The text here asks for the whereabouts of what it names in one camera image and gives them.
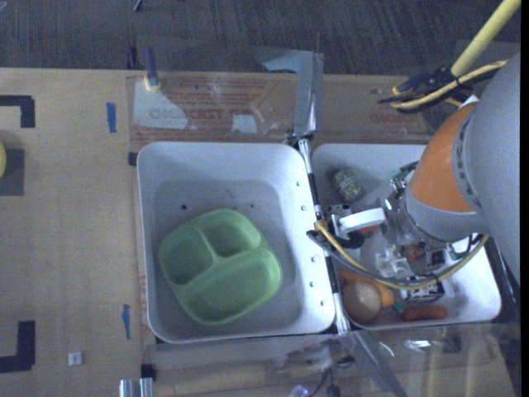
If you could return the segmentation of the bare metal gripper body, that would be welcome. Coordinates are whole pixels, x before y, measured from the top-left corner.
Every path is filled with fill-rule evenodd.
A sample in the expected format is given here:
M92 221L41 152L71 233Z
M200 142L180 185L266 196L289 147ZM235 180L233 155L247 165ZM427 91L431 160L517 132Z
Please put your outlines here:
M426 276L446 264L448 243L424 232L408 214L403 198L385 199L384 212L383 237L412 275Z

